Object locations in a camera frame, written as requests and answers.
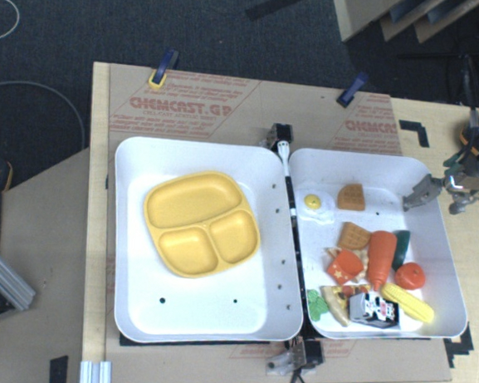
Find brown waffle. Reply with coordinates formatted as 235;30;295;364
336;220;374;253

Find green broccoli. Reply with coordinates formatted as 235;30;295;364
303;287;333;324

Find dark green oblong toy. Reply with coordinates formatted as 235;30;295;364
389;228;412;273

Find yellow and red pizza slice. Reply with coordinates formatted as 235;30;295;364
316;279;372;330

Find orange round fruit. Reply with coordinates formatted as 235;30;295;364
393;260;428;292

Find yellow divided plate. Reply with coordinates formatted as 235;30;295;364
136;164;266;285

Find black block with thin wires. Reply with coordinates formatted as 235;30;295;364
263;121;296;151
264;333;328;381

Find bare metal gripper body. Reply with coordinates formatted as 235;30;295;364
441;155;479;205

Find white plastic tray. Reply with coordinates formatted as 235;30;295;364
98;133;320;357
272;146;479;351

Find orange squeeze bottle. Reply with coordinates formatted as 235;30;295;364
364;228;399;293

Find white and yellow fried egg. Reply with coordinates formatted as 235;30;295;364
293;186;338;228

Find black and white milk carton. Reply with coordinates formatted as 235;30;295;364
346;290;404;331

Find brown cardboard board red print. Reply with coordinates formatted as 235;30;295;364
81;62;479;383

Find orange fries carton with star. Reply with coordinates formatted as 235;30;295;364
322;244;372;288

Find brown biscuit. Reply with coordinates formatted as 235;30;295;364
335;181;369;213

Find yellow corn cob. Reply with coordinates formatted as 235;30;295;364
378;281;438;324

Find thin black and white rod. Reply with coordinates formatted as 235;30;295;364
261;140;325;340

